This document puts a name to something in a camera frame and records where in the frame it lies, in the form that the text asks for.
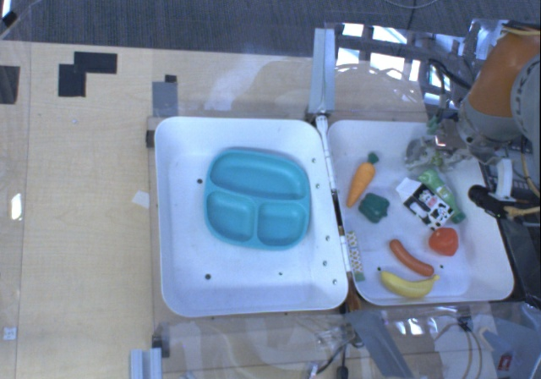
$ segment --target hot dog sausage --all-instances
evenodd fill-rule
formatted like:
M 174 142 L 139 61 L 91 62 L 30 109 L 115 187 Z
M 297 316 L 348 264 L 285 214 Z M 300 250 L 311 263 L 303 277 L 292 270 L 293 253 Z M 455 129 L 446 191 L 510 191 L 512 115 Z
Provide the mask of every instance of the hot dog sausage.
M 409 254 L 404 248 L 404 245 L 402 245 L 402 242 L 398 239 L 393 239 L 389 243 L 389 246 L 396 258 L 412 271 L 424 275 L 425 277 L 430 277 L 434 273 L 434 268 L 431 265 L 424 263 Z

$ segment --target red tomato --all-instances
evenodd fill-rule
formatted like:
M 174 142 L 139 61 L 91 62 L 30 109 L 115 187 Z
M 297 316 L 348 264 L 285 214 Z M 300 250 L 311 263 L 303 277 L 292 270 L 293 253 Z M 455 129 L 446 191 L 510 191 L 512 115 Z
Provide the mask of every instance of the red tomato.
M 438 228 L 430 235 L 429 246 L 441 255 L 454 255 L 458 250 L 456 230 L 448 227 Z

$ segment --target toy banana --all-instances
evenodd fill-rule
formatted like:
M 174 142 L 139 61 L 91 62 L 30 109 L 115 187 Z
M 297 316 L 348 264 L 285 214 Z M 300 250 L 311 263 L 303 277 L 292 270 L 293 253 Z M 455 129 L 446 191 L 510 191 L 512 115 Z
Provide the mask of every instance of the toy banana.
M 398 277 L 392 272 L 381 271 L 381 281 L 393 293 L 405 296 L 406 298 L 423 298 L 432 290 L 434 281 L 439 280 L 438 275 L 434 275 L 426 280 L 408 281 Z

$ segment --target toy carrot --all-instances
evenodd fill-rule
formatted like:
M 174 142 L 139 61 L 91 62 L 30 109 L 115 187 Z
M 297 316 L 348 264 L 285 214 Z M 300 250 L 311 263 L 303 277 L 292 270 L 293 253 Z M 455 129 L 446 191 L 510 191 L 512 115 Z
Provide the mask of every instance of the toy carrot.
M 358 198 L 363 194 L 366 187 L 372 181 L 375 175 L 374 164 L 379 161 L 375 153 L 369 153 L 367 162 L 363 162 L 357 168 L 357 172 L 353 176 L 351 185 L 349 186 L 349 194 L 347 195 L 347 207 L 352 207 Z

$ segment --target blue divided plate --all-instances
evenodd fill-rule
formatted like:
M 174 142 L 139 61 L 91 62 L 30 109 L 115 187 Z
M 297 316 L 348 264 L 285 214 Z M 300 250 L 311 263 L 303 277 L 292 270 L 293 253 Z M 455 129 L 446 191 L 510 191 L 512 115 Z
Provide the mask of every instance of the blue divided plate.
M 205 222 L 230 244 L 291 248 L 309 224 L 308 176 L 297 163 L 262 151 L 228 150 L 210 165 Z

